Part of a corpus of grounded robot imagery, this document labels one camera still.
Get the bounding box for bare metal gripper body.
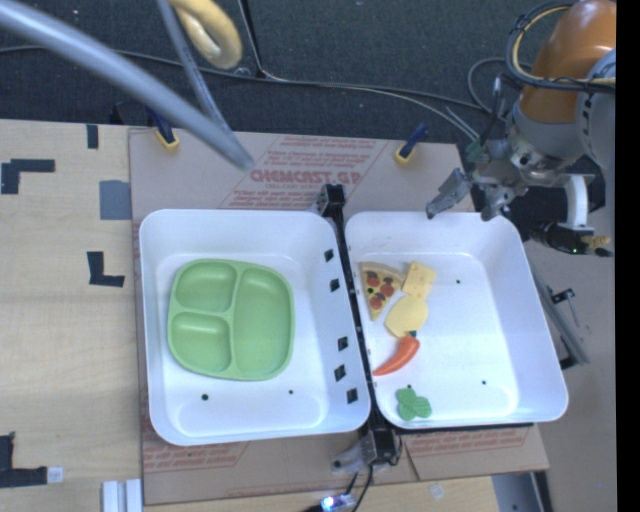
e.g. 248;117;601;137
469;137;562;196

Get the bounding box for thin black rod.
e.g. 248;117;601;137
330;198;387;437

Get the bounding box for black cylinder on white bracket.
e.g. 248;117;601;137
519;174;599;254

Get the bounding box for brown cardboard board red print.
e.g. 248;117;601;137
128;128;551;507

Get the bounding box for black block with thin wires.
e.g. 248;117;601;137
366;427;400;464
318;183;348;218

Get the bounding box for green toy leaf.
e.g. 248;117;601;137
395;387;434;423

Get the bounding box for yellow toy potato chip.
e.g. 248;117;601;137
383;294;430;339

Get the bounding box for green divided plate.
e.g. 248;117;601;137
166;257;297;383

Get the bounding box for toy pizza slice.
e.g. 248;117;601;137
357;261;405;322

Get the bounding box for orange toy carrot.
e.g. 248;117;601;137
371;330;422;378

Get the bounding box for yellow toy cheese slice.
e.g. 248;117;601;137
401;260;438;301

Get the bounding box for white plastic tray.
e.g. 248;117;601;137
344;210;571;431
138;208;373;448

